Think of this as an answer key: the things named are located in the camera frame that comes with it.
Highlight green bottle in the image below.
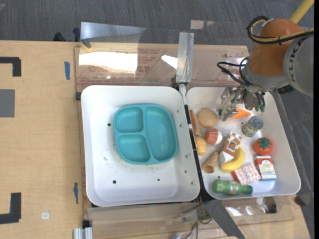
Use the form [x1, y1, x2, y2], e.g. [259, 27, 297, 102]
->
[212, 179, 254, 197]

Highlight pink patterned box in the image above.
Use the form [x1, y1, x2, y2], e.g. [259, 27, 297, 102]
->
[231, 163, 262, 186]

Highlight teal divided plate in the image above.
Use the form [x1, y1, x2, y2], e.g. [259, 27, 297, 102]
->
[113, 104, 179, 165]

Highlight thin black and white rod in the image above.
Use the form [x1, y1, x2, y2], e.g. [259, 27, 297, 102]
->
[177, 83, 207, 202]

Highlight tan bread roll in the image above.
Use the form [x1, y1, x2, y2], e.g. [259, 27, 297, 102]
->
[196, 108, 219, 129]

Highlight green can with grey lid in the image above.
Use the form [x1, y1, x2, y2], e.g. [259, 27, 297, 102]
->
[241, 116, 264, 137]

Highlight brown toast slice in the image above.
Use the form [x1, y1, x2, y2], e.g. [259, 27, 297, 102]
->
[188, 109, 202, 137]

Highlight red and white packet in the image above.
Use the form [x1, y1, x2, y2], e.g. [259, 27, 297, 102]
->
[254, 155, 278, 182]

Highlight white plastic tray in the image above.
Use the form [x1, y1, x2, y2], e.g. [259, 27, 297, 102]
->
[185, 86, 302, 201]
[80, 85, 201, 207]

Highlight orange and white cupcake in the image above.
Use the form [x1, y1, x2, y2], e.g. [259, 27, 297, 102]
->
[204, 128, 223, 145]

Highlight tan ice cream cone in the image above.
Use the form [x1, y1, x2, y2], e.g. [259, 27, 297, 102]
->
[201, 151, 219, 174]

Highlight orange carrot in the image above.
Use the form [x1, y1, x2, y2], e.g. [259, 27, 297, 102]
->
[230, 108, 252, 120]

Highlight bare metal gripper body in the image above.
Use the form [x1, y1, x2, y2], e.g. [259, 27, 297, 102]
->
[220, 85, 262, 111]

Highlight brown and white carton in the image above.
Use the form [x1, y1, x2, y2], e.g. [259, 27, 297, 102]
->
[218, 131, 243, 167]

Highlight red tomato with green top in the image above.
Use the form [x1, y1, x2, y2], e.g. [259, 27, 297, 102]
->
[253, 137, 274, 156]

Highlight black cylinder on white bracket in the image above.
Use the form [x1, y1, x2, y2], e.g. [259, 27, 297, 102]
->
[277, 84, 295, 95]

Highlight yellow banana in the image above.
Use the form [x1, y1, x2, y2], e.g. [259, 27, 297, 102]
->
[220, 144, 246, 173]

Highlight brown cardboard board, red print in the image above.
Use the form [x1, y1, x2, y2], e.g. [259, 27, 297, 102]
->
[74, 42, 295, 224]

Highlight yellow corn cob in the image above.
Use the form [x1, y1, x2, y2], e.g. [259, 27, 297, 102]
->
[194, 136, 207, 157]

